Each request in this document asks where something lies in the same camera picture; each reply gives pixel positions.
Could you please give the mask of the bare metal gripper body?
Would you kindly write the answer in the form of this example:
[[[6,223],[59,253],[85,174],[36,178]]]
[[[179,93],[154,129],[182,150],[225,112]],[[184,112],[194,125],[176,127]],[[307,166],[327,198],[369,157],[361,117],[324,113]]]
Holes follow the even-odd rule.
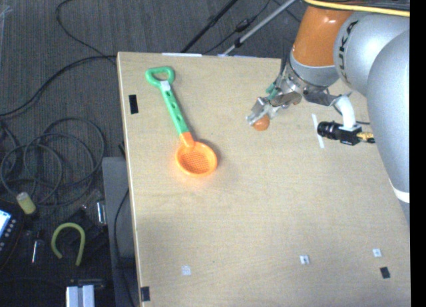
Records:
[[[268,103],[272,107],[297,105],[304,95],[306,83],[293,71],[283,71],[268,87]]]

